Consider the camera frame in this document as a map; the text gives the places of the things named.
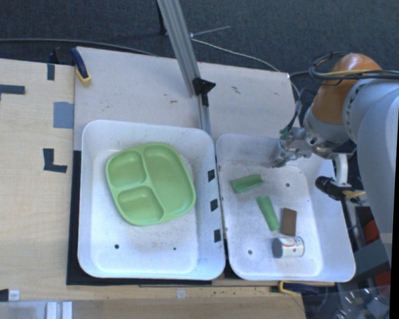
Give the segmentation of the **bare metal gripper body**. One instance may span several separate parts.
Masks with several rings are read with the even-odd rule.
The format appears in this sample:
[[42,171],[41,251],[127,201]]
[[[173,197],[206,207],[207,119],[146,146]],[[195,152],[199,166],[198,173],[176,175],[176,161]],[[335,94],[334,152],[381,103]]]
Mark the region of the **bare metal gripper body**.
[[284,127],[280,131],[280,146],[282,151],[293,152],[292,159],[309,158],[313,153],[329,159],[334,148],[332,143],[320,135],[302,127]]

